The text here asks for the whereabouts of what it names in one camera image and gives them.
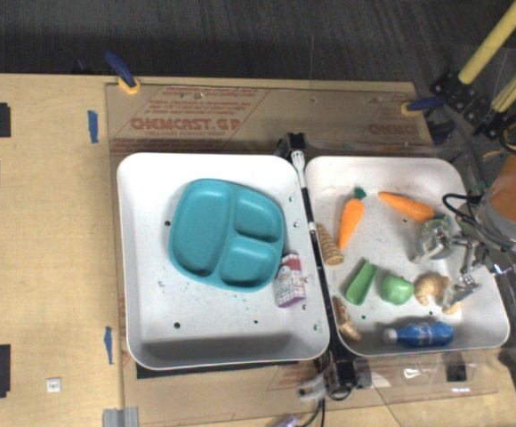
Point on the tan ribbed cone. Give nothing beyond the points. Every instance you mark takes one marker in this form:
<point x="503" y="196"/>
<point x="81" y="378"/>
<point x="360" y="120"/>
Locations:
<point x="330" y="247"/>

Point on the green apple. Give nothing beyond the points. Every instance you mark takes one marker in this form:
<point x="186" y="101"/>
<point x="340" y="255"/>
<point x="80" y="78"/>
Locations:
<point x="397" y="289"/>

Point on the tan bread piece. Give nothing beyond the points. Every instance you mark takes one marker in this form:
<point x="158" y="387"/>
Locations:
<point x="346" y="323"/>

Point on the white plastic tray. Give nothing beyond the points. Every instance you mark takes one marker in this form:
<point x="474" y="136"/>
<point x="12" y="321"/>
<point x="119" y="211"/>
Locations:
<point x="467" y="332"/>
<point x="151" y="318"/>

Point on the tan croissant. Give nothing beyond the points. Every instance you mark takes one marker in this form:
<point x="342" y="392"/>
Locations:
<point x="429" y="288"/>

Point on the teal divided plate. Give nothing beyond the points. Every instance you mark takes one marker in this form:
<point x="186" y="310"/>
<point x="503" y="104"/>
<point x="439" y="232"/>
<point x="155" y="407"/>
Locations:
<point x="200" y="229"/>

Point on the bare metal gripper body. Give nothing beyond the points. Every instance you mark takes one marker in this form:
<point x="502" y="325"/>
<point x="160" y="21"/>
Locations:
<point x="485" y="256"/>

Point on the green pea pod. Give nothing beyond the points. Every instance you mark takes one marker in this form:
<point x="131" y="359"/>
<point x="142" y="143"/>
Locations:
<point x="359" y="285"/>

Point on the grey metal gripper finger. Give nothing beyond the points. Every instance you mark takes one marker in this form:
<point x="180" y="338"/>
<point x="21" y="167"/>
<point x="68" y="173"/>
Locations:
<point x="462" y="288"/>
<point x="433" y="245"/>

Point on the brown cardboard board red print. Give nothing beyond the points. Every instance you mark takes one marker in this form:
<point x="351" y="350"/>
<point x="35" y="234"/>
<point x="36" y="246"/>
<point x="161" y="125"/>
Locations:
<point x="195" y="114"/>

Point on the blue bottle with white cap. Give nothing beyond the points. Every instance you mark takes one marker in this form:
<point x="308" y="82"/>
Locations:
<point x="422" y="335"/>

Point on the small white square tile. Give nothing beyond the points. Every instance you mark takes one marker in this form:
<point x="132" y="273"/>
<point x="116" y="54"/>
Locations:
<point x="54" y="384"/>

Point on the thin black and white rod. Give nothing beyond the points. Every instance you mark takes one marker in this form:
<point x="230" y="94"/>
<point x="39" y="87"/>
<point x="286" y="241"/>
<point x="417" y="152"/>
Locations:
<point x="308" y="211"/>

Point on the small pink and purple carton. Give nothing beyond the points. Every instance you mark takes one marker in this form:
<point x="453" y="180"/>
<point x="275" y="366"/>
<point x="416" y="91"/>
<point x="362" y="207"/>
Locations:
<point x="288" y="283"/>

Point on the orange carrot with green top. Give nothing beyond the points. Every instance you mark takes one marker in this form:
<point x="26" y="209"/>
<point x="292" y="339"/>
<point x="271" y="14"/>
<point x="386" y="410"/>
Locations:
<point x="350" y="220"/>

